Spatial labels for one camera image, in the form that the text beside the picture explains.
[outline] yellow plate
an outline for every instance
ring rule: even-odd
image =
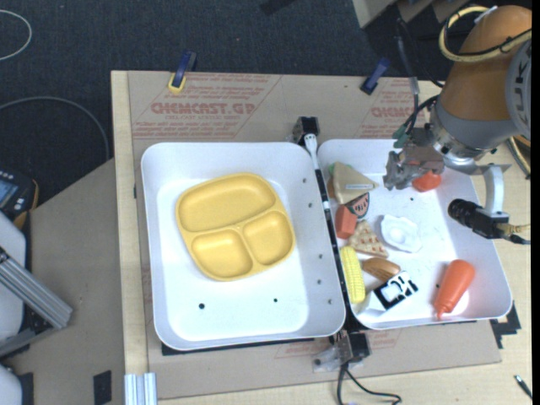
[[[176,202],[176,222],[193,261],[221,281],[267,270],[295,245],[278,194],[252,173],[224,175],[189,188]]]

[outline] dark carpet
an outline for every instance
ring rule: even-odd
[[[532,0],[471,3],[532,8]],[[23,16],[33,31],[26,49],[0,60],[0,164],[33,177],[41,203],[105,161],[103,135],[85,110],[114,153],[112,70],[174,71],[188,48],[199,72],[363,76],[387,57],[387,76],[406,75],[393,5],[365,29],[352,0],[0,0],[0,10]],[[451,65],[437,48],[432,9],[408,27],[425,66],[445,79]],[[20,19],[0,13],[0,58],[27,35]],[[69,102],[3,107],[36,96]]]

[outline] black clip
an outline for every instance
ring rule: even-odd
[[[365,79],[365,81],[360,86],[360,90],[362,90],[364,93],[367,93],[368,95],[371,95],[378,84],[377,80],[382,76],[384,72],[386,72],[389,66],[390,60],[388,60],[387,58],[383,57],[381,60],[379,60],[375,71],[373,71],[373,73]]]
[[[191,71],[197,64],[197,53],[189,50],[184,50],[180,64],[176,73],[173,73],[169,80],[169,90],[177,95],[186,85],[186,72]]]

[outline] black cable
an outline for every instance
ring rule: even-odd
[[[400,54],[400,57],[402,59],[403,65],[405,66],[405,70],[408,72],[408,76],[409,77],[413,76],[413,70],[412,70],[412,68],[410,66],[410,63],[409,63],[408,59],[407,59],[407,55],[406,55],[406,52],[405,52],[405,46],[404,46],[404,43],[403,43],[403,38],[402,38],[402,35],[400,33],[400,28],[403,30],[403,32],[405,32],[405,35],[406,35],[406,37],[408,39],[408,42],[411,44],[411,47],[413,49],[414,61],[416,62],[417,66],[420,68],[420,70],[424,73],[424,76],[429,81],[431,81],[434,85],[436,85],[437,87],[442,88],[444,84],[437,81],[431,75],[431,73],[428,71],[427,67],[420,61],[419,49],[418,49],[418,47],[416,45],[416,41],[413,39],[413,37],[411,36],[411,34],[410,34],[409,30],[408,30],[407,24],[405,23],[405,21],[402,18],[398,18],[397,22],[396,22],[397,49],[399,50],[399,54]]]
[[[415,116],[417,116],[420,112],[420,97],[419,97],[419,94],[418,93],[415,93],[414,94],[414,108],[413,108],[413,111],[414,111],[414,114]]]
[[[406,134],[410,134],[413,130],[414,125],[416,124],[416,117],[418,116],[419,112],[426,107],[431,107],[437,101],[438,97],[439,95],[436,94],[435,96],[431,96],[430,98],[422,102],[420,105],[416,105],[415,103],[415,109],[413,113],[408,117],[405,123],[403,123],[403,125],[407,128],[405,131]]]
[[[511,241],[512,243],[516,243],[517,245],[530,245],[531,241],[526,240],[523,237],[520,237],[517,234],[511,234],[507,240]]]
[[[372,390],[369,390],[369,389],[365,388],[364,386],[362,386],[359,383],[359,381],[353,376],[353,374],[351,374],[350,371],[348,370],[348,363],[345,363],[345,364],[342,364],[341,367],[339,368],[339,375],[337,376],[337,390],[336,390],[336,393],[337,393],[337,403],[339,405],[343,405],[343,400],[341,398],[341,390],[342,390],[342,387],[343,387],[343,379],[345,377],[345,374],[347,374],[349,376],[349,378],[354,382],[354,384],[356,384],[364,392],[369,393],[370,395],[383,396],[383,397],[393,397],[396,400],[394,402],[392,402],[391,405],[397,405],[398,403],[402,402],[401,397],[399,395],[395,394],[395,393],[383,393],[383,392],[380,392],[380,391],[372,391]]]

